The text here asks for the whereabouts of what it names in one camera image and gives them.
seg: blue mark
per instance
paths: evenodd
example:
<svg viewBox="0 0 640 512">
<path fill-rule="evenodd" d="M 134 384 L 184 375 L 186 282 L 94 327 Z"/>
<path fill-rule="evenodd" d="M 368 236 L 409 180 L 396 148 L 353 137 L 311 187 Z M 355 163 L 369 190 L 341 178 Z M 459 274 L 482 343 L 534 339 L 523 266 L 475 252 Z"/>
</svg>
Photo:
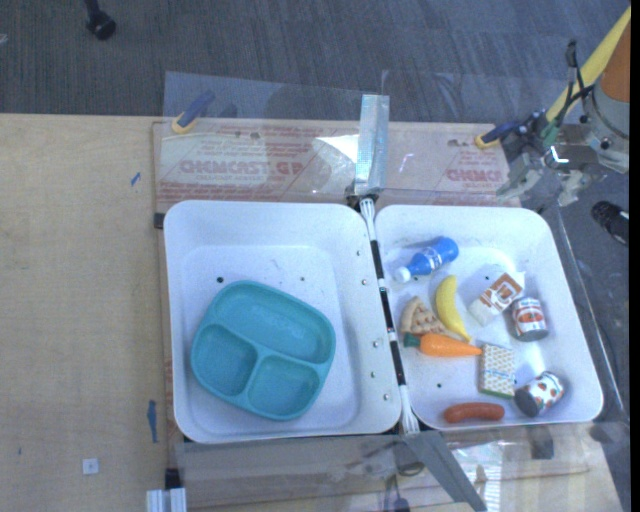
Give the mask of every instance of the blue mark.
<svg viewBox="0 0 640 512">
<path fill-rule="evenodd" d="M 156 430 L 156 403 L 153 400 L 149 400 L 149 407 L 147 408 L 147 419 L 149 420 L 149 428 L 151 429 L 151 439 L 154 443 L 157 443 L 158 431 Z"/>
</svg>

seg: teal sectioned plate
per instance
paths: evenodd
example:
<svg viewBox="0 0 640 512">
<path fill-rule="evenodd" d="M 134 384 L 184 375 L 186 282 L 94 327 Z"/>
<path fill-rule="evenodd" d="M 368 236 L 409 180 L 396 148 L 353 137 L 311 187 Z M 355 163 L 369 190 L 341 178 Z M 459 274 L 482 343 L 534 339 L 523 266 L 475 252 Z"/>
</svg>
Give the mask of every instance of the teal sectioned plate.
<svg viewBox="0 0 640 512">
<path fill-rule="evenodd" d="M 209 392 L 273 420 L 304 414 L 333 361 L 336 335 L 318 310 L 275 288 L 238 281 L 207 309 L 191 368 Z"/>
</svg>

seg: toy carrot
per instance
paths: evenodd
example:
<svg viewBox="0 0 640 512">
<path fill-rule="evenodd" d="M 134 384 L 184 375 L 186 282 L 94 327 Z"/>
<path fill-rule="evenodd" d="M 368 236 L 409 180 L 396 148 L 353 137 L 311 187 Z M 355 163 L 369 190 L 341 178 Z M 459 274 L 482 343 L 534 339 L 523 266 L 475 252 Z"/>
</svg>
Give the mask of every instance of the toy carrot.
<svg viewBox="0 0 640 512">
<path fill-rule="evenodd" d="M 420 352 L 435 357 L 479 356 L 482 354 L 482 349 L 479 347 L 435 332 L 423 334 L 419 340 L 415 336 L 407 334 L 404 337 L 404 346 L 418 347 Z"/>
</svg>

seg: toy banana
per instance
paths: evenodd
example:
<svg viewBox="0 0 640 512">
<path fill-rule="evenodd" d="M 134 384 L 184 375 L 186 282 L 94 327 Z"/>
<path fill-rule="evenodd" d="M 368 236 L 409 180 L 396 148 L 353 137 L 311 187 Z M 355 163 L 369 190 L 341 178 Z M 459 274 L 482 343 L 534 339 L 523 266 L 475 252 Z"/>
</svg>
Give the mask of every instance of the toy banana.
<svg viewBox="0 0 640 512">
<path fill-rule="evenodd" d="M 459 334 L 466 341 L 471 341 L 471 336 L 467 333 L 456 307 L 457 289 L 458 279 L 456 276 L 445 277 L 436 290 L 436 310 L 440 321 L 447 329 Z"/>
</svg>

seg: toy sausage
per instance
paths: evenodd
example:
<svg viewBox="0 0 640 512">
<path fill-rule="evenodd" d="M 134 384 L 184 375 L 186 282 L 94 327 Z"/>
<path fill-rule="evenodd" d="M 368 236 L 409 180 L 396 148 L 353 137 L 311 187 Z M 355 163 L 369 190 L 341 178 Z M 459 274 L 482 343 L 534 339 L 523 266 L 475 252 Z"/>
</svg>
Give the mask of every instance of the toy sausage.
<svg viewBox="0 0 640 512">
<path fill-rule="evenodd" d="M 466 402 L 452 405 L 444 411 L 447 423 L 458 423 L 467 418 L 497 421 L 504 416 L 504 407 L 488 402 Z"/>
</svg>

